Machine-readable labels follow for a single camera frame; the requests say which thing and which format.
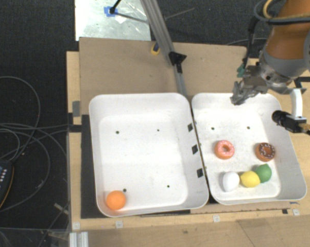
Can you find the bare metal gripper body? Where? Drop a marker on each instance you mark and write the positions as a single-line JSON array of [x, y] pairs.
[[258, 80]]

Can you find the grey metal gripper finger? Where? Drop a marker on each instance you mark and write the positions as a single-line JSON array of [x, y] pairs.
[[249, 94], [237, 94]]

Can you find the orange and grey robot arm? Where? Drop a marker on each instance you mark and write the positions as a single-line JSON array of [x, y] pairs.
[[289, 35]]

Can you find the white plastic tray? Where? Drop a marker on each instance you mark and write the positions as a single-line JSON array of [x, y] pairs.
[[144, 153], [237, 122]]

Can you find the pink frosted doughnut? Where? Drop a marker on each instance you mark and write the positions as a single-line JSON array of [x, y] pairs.
[[224, 149]]

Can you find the brown chocolate doughnut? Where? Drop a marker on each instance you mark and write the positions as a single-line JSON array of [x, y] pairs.
[[265, 152]]

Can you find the green lime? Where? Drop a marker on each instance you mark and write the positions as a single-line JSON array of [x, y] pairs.
[[265, 172]]

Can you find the yellow lemon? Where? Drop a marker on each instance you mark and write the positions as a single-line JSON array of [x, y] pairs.
[[249, 179]]

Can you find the white egg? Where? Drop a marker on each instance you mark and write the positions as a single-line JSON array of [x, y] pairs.
[[230, 181]]

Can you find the brown cardboard board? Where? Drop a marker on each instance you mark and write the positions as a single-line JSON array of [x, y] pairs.
[[124, 68]]

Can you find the orange ball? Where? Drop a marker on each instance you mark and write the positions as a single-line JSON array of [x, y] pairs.
[[116, 200]]

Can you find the black cylinder on white bracket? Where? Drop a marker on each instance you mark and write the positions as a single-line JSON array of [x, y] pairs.
[[289, 122]]

